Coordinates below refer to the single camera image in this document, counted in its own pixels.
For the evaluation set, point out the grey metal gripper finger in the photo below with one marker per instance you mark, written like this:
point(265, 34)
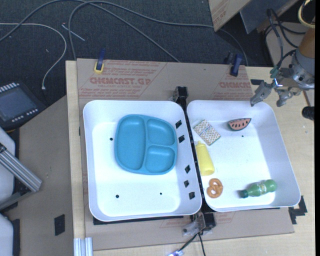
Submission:
point(261, 93)
point(285, 97)

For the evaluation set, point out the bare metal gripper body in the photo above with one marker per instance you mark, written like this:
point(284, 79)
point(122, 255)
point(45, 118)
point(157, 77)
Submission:
point(297, 80)

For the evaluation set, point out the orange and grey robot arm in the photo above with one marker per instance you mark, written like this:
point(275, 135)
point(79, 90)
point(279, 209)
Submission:
point(307, 45)

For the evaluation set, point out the watermelon slice toy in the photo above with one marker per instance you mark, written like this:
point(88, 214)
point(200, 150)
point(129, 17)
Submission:
point(238, 125)

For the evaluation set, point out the white patterned packet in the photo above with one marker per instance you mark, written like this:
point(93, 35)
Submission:
point(207, 132)

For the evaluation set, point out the white plastic tray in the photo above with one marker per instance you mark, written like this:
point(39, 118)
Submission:
point(140, 200)
point(247, 160)

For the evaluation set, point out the yellow squeeze bottle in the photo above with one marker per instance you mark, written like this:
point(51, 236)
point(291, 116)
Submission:
point(204, 160)

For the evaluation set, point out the green plastic bottle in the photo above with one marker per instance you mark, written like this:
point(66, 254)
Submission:
point(260, 188)

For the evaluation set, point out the orange pretzel toy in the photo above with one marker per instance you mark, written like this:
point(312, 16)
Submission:
point(215, 188)

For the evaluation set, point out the brown cardboard board red print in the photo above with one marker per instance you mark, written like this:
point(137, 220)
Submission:
point(140, 82)

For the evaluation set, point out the blue divided plate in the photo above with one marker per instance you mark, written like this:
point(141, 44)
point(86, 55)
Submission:
point(146, 143)

